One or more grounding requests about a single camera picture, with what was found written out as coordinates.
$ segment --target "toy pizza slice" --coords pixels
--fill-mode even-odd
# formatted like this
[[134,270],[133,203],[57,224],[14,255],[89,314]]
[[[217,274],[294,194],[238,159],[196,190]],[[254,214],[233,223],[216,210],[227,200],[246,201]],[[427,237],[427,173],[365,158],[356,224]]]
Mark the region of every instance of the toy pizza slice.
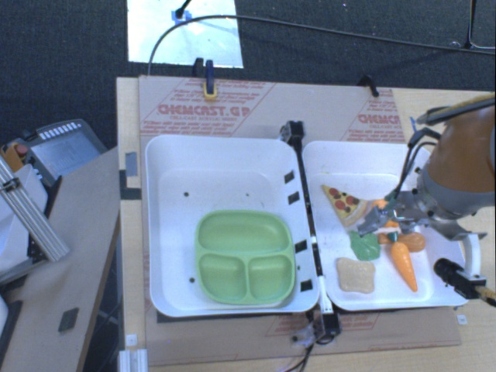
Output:
[[331,201],[331,205],[343,226],[351,226],[365,214],[368,205],[366,200],[360,200],[350,193],[339,191],[336,188],[330,188],[324,184],[322,185],[322,189]]

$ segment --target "dark floor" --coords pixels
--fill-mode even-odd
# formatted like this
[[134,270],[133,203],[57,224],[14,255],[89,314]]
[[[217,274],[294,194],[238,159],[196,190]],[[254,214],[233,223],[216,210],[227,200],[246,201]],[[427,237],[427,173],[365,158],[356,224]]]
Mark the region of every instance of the dark floor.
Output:
[[[235,2],[238,14],[453,51],[240,22],[244,68],[218,69],[220,78],[353,85],[369,74],[383,87],[494,90],[494,55],[454,46],[467,38],[470,0]],[[495,4],[477,0],[480,45],[494,45]],[[116,145],[115,79],[146,72],[127,60],[126,15],[126,0],[0,0],[0,144],[23,129],[81,118],[107,147]],[[188,76],[191,67],[154,65],[153,73]],[[86,371],[115,370],[116,273],[115,263]]]

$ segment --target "green plate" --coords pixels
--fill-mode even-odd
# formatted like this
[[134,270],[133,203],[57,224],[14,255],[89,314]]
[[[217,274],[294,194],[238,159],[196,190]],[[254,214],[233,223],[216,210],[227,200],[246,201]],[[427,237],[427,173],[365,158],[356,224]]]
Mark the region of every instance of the green plate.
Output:
[[295,285],[294,254],[289,228],[267,212],[218,210],[196,228],[199,283],[221,303],[262,305],[285,299]]

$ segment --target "blue clamp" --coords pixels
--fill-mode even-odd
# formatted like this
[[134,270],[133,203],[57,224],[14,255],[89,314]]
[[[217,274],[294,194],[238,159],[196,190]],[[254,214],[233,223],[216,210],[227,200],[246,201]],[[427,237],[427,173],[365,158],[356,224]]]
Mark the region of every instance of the blue clamp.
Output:
[[217,86],[214,82],[213,60],[207,60],[205,63],[205,83],[203,83],[203,93],[206,99],[217,98]]

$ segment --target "white paper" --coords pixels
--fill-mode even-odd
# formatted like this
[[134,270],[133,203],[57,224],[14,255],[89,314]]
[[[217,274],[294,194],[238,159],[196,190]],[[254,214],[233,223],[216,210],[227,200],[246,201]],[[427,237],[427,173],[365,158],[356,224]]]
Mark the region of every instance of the white paper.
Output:
[[[127,0],[129,61],[150,59],[160,36],[175,25],[173,14],[186,0]],[[191,0],[183,19],[206,15],[235,15],[234,0]],[[235,19],[210,19],[182,26],[158,47],[154,63],[192,65],[195,59],[213,60],[216,67],[243,68]]]

